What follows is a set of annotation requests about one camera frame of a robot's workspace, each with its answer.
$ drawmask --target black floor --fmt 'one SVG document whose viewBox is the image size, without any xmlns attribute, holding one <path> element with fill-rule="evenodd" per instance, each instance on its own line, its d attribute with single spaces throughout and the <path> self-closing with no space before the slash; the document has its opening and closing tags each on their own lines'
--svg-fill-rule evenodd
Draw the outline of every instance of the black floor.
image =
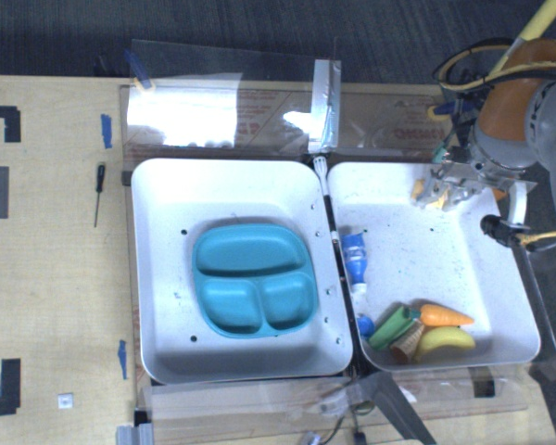
<svg viewBox="0 0 556 445">
<path fill-rule="evenodd" d="M 0 0 L 0 74 L 92 76 L 102 56 L 127 75 L 132 39 L 312 57 L 331 56 L 337 40 L 346 82 L 431 83 L 452 53 L 516 36 L 543 1 Z M 556 20 L 545 35 L 556 39 Z M 548 176 L 530 176 L 528 221 L 555 228 Z M 556 336 L 556 249 L 532 262 Z M 556 425 L 556 380 L 541 382 Z"/>
</svg>

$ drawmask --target yellow tube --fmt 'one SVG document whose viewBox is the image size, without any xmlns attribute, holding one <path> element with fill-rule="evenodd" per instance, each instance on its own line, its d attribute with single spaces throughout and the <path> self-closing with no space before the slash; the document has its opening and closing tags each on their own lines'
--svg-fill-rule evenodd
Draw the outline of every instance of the yellow tube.
<svg viewBox="0 0 556 445">
<path fill-rule="evenodd" d="M 535 38 L 539 38 L 548 29 L 551 23 L 556 19 L 556 0 L 546 0 L 536 14 L 529 20 L 529 22 L 524 26 L 519 35 L 517 36 L 515 42 L 507 50 L 507 52 L 502 56 L 499 62 L 492 68 L 490 74 L 501 70 L 511 52 L 525 41 L 530 41 Z"/>
</svg>

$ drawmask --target blue plate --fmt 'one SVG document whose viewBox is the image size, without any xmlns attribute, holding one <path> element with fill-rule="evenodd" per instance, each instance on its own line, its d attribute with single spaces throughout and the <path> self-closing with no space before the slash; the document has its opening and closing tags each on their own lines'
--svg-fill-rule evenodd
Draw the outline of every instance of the blue plate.
<svg viewBox="0 0 556 445">
<path fill-rule="evenodd" d="M 283 226 L 211 229 L 196 241 L 192 268 L 202 316 L 226 337 L 292 333 L 317 311 L 307 247 Z"/>
</svg>

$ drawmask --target toy banana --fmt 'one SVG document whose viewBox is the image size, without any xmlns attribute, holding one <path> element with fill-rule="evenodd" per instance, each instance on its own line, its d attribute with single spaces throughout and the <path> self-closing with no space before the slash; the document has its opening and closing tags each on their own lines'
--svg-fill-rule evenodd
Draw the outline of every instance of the toy banana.
<svg viewBox="0 0 556 445">
<path fill-rule="evenodd" d="M 422 335 L 414 354 L 414 360 L 419 362 L 424 354 L 443 347 L 473 350 L 475 341 L 469 333 L 456 326 L 439 326 Z"/>
</svg>

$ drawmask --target toy carrot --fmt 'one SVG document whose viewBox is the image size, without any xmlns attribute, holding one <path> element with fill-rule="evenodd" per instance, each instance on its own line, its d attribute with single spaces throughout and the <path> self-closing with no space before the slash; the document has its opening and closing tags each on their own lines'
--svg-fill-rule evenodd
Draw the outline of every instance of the toy carrot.
<svg viewBox="0 0 556 445">
<path fill-rule="evenodd" d="M 426 303 L 420 308 L 420 321 L 426 326 L 459 326 L 472 324 L 473 318 L 449 308 Z"/>
</svg>

